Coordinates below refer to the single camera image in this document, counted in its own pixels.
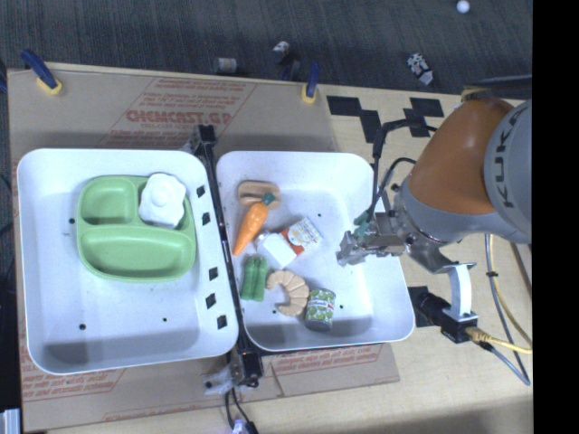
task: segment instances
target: yellow clamp tip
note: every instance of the yellow clamp tip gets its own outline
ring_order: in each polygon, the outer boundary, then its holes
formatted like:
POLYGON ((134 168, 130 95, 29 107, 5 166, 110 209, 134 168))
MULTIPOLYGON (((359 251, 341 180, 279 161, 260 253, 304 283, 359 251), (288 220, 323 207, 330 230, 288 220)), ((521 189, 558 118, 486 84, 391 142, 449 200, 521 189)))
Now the yellow clamp tip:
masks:
POLYGON ((48 93, 49 95, 58 95, 62 89, 62 83, 58 80, 56 80, 56 87, 54 87, 53 89, 51 89, 48 85, 46 85, 41 79, 40 77, 36 78, 36 83, 38 84, 38 86, 43 89, 46 93, 48 93))
POLYGON ((305 101, 306 103, 313 103, 314 101, 316 101, 316 92, 318 90, 314 90, 314 96, 313 97, 309 97, 308 96, 308 85, 302 85, 301 86, 301 99, 303 101, 305 101))

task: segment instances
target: cardboard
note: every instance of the cardboard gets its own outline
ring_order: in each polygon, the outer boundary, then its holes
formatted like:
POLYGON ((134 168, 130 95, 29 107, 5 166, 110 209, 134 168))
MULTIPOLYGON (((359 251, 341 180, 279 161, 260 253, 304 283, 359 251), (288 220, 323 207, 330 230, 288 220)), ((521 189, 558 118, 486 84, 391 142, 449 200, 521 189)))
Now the cardboard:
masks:
MULTIPOLYGON (((215 155, 233 149, 335 151, 327 104, 300 100, 290 82, 228 80, 50 64, 62 92, 49 96, 32 71, 11 71, 10 136, 15 170, 20 158, 40 147, 178 149, 198 124, 214 125, 215 155)), ((217 373, 225 358, 146 365, 70 376, 48 374, 26 347, 20 226, 14 182, 14 232, 19 339, 26 431, 200 410, 223 405, 205 395, 203 376, 217 373)), ((257 389, 246 401, 262 401, 399 381, 389 344, 263 357, 257 389)))

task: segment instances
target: green plate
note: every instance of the green plate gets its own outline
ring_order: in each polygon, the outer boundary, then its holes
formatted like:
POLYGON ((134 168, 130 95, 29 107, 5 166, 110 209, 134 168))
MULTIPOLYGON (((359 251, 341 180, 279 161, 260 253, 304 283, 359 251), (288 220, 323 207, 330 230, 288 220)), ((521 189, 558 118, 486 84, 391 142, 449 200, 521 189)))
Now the green plate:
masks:
POLYGON ((163 281, 182 277, 194 264, 195 222, 185 198, 176 228, 150 225, 138 215, 146 177, 105 175, 82 189, 77 214, 84 265, 102 278, 163 281))

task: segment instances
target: carrot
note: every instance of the carrot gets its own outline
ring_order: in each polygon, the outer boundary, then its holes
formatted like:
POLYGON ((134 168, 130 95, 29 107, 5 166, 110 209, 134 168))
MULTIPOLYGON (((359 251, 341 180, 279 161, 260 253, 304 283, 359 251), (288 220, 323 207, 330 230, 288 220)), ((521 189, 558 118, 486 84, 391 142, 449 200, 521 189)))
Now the carrot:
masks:
POLYGON ((275 200, 275 196, 271 193, 266 193, 258 203, 252 204, 250 210, 243 218, 242 226, 237 234, 237 241, 233 248, 233 255, 239 256, 250 241, 255 238, 260 228, 268 218, 268 204, 275 200))

